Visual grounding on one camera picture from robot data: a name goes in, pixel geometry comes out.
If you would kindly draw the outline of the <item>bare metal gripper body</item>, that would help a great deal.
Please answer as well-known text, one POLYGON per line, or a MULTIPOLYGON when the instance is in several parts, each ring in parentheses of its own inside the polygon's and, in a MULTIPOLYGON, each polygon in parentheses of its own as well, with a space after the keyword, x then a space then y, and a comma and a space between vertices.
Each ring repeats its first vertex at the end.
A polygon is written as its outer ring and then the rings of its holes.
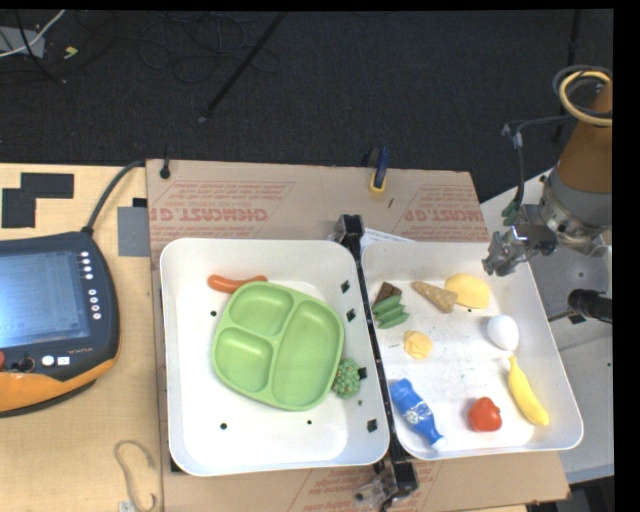
POLYGON ((527 257, 548 256, 560 246, 588 257, 603 255, 601 231, 567 213, 553 199, 522 205, 513 223, 513 237, 527 257))

